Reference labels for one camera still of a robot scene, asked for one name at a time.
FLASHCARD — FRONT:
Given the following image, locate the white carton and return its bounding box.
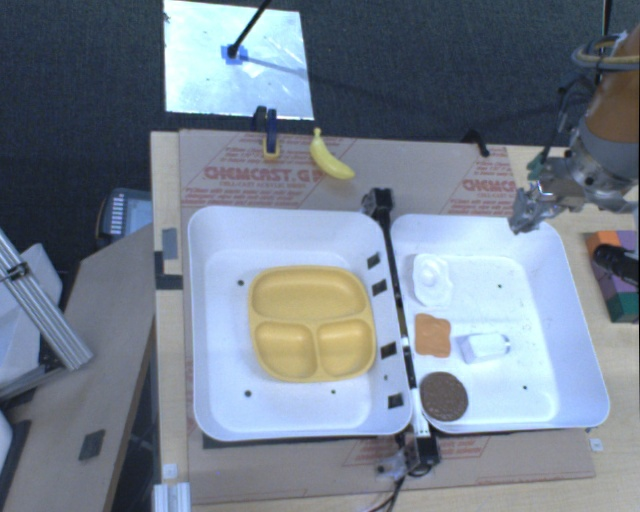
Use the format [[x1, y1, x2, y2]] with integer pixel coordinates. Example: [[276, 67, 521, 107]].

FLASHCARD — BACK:
[[454, 331, 513, 365]]

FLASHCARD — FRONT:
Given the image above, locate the brown round biscuit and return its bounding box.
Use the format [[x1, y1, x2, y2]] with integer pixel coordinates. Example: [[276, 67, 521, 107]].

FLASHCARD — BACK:
[[418, 370, 471, 423]]

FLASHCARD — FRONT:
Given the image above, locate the white plastic tray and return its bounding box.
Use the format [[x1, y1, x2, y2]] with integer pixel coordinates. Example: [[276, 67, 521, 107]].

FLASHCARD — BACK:
[[389, 213, 612, 436], [186, 204, 416, 444]]

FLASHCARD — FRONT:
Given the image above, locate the green cube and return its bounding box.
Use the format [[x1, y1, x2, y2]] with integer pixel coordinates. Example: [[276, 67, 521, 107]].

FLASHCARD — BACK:
[[607, 290, 640, 324]]

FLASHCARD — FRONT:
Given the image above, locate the yellow banana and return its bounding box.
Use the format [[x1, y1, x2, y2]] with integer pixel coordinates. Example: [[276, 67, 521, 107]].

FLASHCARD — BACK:
[[308, 126, 357, 182]]

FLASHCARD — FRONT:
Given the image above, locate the purple cube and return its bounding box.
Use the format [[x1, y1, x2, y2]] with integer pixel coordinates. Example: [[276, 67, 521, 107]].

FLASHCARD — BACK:
[[592, 229, 640, 310]]

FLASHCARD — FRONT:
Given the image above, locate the brown cardboard board red print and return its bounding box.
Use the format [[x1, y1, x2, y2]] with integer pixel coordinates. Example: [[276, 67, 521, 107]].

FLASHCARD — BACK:
[[177, 128, 598, 507]]

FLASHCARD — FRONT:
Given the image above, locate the orange cheese slice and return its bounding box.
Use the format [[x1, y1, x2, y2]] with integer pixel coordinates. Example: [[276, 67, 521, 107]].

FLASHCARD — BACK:
[[413, 312, 453, 359]]

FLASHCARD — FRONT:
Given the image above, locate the orange cube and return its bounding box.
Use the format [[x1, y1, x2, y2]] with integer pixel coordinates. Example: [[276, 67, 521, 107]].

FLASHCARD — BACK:
[[585, 229, 623, 257]]

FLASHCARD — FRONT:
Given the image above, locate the white fried egg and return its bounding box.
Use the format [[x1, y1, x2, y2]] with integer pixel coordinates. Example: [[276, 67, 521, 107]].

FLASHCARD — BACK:
[[411, 252, 455, 308]]

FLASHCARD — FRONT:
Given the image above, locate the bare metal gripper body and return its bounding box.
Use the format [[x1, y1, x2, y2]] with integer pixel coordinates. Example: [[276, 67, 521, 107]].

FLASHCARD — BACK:
[[540, 149, 638, 215]]

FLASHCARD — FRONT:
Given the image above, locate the yellow divided plate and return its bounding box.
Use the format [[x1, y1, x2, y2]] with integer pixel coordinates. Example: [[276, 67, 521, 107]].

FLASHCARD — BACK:
[[247, 264, 379, 385]]

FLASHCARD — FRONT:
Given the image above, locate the black block with thin wires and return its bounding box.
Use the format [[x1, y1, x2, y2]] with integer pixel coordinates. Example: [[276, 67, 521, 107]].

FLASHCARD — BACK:
[[360, 186, 397, 219], [403, 433, 442, 477]]

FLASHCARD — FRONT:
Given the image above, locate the thin black and white rod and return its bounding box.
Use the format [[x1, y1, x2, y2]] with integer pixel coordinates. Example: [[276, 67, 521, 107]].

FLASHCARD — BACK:
[[379, 213, 430, 437]]

